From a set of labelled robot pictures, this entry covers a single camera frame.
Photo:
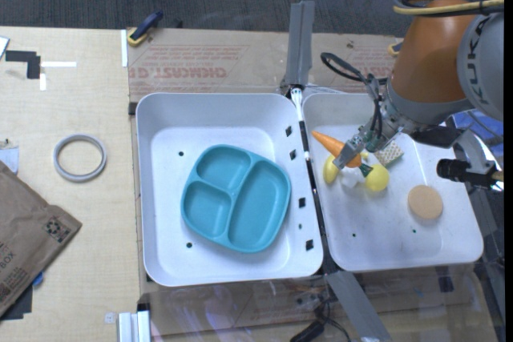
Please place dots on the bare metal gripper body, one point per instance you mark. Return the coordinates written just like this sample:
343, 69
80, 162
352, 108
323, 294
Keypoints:
382, 124

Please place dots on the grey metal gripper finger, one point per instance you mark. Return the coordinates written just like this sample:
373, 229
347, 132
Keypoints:
345, 156

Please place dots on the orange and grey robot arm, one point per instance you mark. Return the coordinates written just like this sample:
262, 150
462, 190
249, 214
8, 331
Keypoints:
433, 60

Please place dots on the orange carrot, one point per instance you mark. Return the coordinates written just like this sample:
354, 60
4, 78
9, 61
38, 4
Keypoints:
330, 142

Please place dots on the yellow round toy fruit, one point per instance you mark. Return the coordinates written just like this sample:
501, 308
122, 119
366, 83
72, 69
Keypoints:
378, 178
330, 172

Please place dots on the white cube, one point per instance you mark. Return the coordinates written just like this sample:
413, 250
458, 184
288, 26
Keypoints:
350, 179

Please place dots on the beige dotted square biscuit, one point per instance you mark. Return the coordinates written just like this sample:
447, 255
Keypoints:
390, 154

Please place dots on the white plastic tray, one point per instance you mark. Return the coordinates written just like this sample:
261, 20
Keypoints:
168, 252
380, 236

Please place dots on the tan round biscuit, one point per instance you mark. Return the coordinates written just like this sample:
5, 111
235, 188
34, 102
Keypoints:
425, 202

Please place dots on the blue divided plate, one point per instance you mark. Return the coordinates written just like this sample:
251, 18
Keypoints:
240, 204

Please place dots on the brown cardboard board red print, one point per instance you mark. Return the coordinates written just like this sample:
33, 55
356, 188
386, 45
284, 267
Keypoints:
208, 64

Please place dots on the brown paper envelope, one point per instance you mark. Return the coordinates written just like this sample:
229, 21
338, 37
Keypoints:
28, 236

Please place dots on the black cylinder on white bracket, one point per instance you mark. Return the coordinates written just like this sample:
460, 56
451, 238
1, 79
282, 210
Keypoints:
457, 170

